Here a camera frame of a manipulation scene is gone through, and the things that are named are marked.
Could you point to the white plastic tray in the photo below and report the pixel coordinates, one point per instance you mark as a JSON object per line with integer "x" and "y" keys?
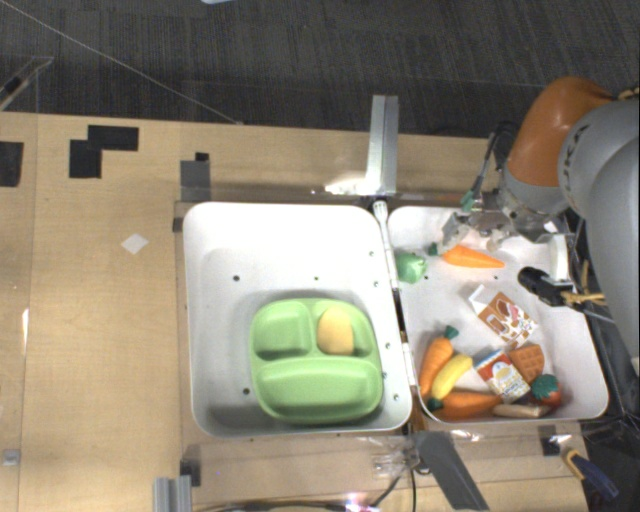
{"x": 280, "y": 250}
{"x": 560, "y": 360}

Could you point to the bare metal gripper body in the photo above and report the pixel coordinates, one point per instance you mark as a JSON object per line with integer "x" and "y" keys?
{"x": 505, "y": 216}

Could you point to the white and orange carton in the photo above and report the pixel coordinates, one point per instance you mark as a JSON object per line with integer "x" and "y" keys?
{"x": 502, "y": 377}

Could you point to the green toy vegetable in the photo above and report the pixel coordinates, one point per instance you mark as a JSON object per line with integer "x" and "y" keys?
{"x": 410, "y": 267}

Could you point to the green divided plate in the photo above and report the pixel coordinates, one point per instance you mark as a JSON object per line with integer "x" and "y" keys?
{"x": 310, "y": 385}

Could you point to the brown waffle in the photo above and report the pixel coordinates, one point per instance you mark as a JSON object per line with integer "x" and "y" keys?
{"x": 527, "y": 362}

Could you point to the beige bread stick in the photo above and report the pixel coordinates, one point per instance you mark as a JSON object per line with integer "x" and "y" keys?
{"x": 520, "y": 411}

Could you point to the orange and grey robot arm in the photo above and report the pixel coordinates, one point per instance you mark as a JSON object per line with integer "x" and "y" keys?
{"x": 595, "y": 165}

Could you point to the black cylinder on white bracket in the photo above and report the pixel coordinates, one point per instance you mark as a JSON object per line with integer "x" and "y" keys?
{"x": 542, "y": 286}

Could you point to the orange carrot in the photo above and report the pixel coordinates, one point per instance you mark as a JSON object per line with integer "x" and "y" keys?
{"x": 467, "y": 404}
{"x": 470, "y": 257}
{"x": 434, "y": 357}

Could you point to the brown and white carton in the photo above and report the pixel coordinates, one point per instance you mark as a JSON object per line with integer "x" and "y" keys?
{"x": 505, "y": 315}

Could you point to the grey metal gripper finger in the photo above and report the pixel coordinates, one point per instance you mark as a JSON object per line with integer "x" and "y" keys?
{"x": 464, "y": 226}
{"x": 448, "y": 229}

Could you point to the yellow oval bread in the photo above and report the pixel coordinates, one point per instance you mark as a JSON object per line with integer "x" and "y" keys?
{"x": 335, "y": 331}

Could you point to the red strawberry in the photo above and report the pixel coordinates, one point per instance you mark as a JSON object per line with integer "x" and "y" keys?
{"x": 547, "y": 391}

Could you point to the yellow banana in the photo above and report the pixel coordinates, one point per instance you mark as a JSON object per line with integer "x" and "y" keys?
{"x": 450, "y": 376}

